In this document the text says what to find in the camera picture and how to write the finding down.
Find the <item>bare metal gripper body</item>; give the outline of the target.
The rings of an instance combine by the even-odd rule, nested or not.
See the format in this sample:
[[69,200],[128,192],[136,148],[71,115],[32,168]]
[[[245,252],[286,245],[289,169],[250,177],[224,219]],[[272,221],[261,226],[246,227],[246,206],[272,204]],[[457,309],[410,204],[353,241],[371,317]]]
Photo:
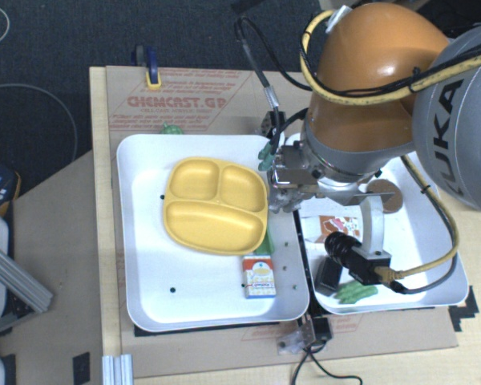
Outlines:
[[370,195],[360,189],[367,176],[342,172],[303,144],[280,147],[267,177],[269,194],[285,194],[285,204],[288,193],[295,192],[303,193],[304,201],[328,198],[343,206],[359,205]]

